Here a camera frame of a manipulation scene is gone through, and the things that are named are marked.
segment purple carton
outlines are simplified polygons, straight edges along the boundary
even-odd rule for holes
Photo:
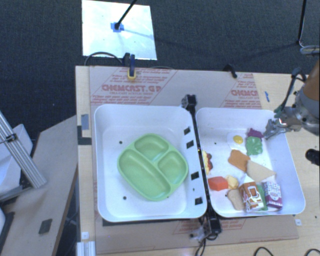
[[[268,207],[281,209],[283,204],[280,186],[276,183],[267,181],[263,183],[263,189],[266,205]]]

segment blue mark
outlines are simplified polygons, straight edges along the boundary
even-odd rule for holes
[[[119,29],[115,29],[115,25],[116,25],[116,22],[110,24],[110,27],[111,27],[111,29],[113,30],[113,32],[115,32],[115,33],[121,33],[121,31],[124,31],[124,30],[125,30],[125,27],[124,27],[124,25],[123,25],[122,23],[120,23]]]
[[[265,93],[266,100],[267,100],[268,102],[270,102],[270,100],[269,100],[269,94],[268,94],[266,91],[265,91],[264,93]]]

